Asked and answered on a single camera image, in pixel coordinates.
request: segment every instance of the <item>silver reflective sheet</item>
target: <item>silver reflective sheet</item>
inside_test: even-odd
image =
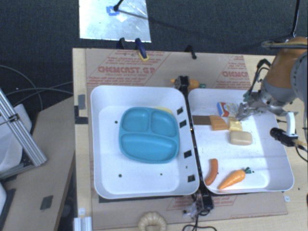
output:
[[[145,0],[79,0],[80,38],[151,42]]]

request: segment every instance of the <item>divided blue plate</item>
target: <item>divided blue plate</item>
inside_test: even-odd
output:
[[[161,164],[179,152],[179,129],[170,113],[153,108],[134,107],[122,116],[119,132],[121,152],[130,159]]]

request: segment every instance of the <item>white ring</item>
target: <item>white ring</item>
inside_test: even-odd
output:
[[[167,223],[165,219],[157,212],[148,212],[142,218],[140,218],[138,223],[139,231],[146,231],[146,227],[151,225],[158,226],[159,231],[167,230]]]

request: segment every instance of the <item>orange toy carrot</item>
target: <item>orange toy carrot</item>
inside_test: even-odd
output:
[[[209,186],[213,183],[218,173],[218,161],[217,159],[211,159],[211,172],[209,176],[205,179],[205,184]]]
[[[226,187],[230,187],[238,182],[241,182],[245,179],[246,173],[250,172],[250,168],[247,168],[245,170],[237,170],[234,173],[232,173],[228,178],[224,180],[224,182],[221,183],[221,185],[218,187],[218,189],[222,190]]]

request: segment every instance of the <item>tray hole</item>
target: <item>tray hole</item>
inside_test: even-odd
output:
[[[189,157],[191,155],[192,155],[192,151],[191,150],[184,152],[184,158],[187,158],[187,157]]]
[[[183,112],[183,108],[181,107],[180,109],[177,110],[177,114],[181,114]]]
[[[195,181],[195,180],[196,180],[196,178],[195,178],[194,175],[189,175],[188,178],[187,178],[188,182]]]
[[[187,125],[187,122],[186,120],[183,120],[180,122],[180,128],[182,128],[183,126],[186,126]]]

